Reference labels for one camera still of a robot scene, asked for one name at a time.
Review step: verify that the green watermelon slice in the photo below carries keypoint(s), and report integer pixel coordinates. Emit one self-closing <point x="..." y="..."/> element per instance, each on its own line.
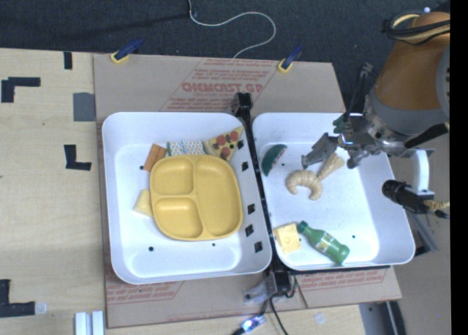
<point x="270" y="159"/>

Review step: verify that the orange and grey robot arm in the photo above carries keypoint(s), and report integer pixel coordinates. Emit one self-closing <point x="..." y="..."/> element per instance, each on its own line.
<point x="406" y="77"/>

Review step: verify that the beige croissant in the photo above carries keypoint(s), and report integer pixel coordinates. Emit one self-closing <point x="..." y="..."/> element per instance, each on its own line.
<point x="303" y="178"/>

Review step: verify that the white plastic tray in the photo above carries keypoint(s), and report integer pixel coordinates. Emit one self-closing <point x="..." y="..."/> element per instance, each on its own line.
<point x="347" y="216"/>
<point x="183" y="256"/>

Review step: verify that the yellow cheese with holes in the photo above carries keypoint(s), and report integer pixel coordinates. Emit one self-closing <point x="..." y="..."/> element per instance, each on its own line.
<point x="288" y="238"/>

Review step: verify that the yellow divided plate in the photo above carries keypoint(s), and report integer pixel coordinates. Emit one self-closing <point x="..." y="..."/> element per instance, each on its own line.
<point x="204" y="194"/>

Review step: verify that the pale yellow cheese wedge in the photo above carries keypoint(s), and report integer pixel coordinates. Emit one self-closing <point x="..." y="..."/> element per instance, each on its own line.
<point x="143" y="203"/>

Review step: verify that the beige ice cream cone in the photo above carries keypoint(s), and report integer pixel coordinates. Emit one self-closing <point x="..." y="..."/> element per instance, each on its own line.
<point x="332" y="165"/>

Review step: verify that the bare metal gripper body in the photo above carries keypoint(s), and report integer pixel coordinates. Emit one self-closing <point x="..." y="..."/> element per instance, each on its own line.
<point x="365" y="138"/>

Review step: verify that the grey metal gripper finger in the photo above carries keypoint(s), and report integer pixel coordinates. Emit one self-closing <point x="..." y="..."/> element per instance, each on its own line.
<point x="356" y="159"/>
<point x="320" y="150"/>

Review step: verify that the pizza slice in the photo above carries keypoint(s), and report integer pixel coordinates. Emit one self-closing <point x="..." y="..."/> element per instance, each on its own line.
<point x="223" y="143"/>

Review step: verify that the black cylinder on white bracket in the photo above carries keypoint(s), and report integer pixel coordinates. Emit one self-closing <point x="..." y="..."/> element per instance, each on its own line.
<point x="402" y="192"/>

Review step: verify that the brown cardboard board red print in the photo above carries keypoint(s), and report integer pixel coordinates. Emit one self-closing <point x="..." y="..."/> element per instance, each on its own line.
<point x="153" y="81"/>

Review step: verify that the green bottle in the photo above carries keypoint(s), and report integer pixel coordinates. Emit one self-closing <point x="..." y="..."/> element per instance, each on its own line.
<point x="323" y="242"/>

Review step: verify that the orange biscuit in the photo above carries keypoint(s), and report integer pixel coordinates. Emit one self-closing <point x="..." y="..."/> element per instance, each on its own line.
<point x="154" y="157"/>

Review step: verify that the white patterned packet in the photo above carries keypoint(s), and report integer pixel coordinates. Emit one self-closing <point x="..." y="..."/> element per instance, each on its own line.
<point x="185" y="147"/>

